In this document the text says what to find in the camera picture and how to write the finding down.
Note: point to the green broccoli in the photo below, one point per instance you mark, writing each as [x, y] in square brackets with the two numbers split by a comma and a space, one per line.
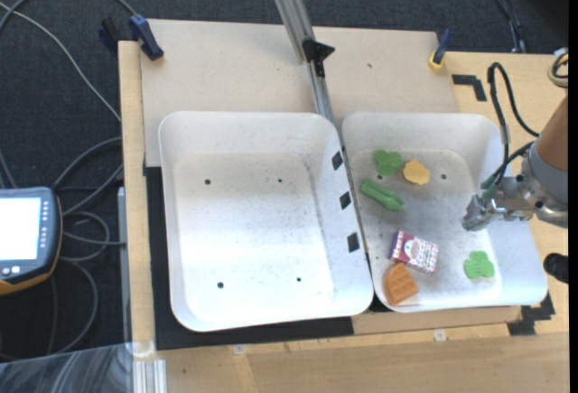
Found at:
[387, 161]
[478, 265]

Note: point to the orange waffle slice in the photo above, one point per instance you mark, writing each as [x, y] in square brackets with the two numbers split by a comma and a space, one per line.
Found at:
[399, 285]

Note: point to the white plastic tray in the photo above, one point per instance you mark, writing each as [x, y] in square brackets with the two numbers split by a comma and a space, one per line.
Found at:
[253, 237]
[447, 219]

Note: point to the black cylinder on white bracket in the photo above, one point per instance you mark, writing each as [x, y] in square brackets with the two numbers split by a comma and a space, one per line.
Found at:
[557, 267]

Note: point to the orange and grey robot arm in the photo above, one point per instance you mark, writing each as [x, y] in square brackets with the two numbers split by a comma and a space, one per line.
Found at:
[553, 147]

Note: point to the purple and white carton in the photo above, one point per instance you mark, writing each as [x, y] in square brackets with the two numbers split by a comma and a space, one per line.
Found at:
[414, 252]

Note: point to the yellow biscuit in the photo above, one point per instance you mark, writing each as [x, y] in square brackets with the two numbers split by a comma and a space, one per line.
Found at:
[416, 172]

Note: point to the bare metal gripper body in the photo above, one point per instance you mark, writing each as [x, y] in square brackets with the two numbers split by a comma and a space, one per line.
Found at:
[519, 197]

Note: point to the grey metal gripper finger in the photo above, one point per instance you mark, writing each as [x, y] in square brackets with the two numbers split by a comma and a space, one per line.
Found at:
[478, 203]
[472, 223]

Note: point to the pale wood board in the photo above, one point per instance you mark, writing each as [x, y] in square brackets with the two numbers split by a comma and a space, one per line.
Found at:
[235, 70]

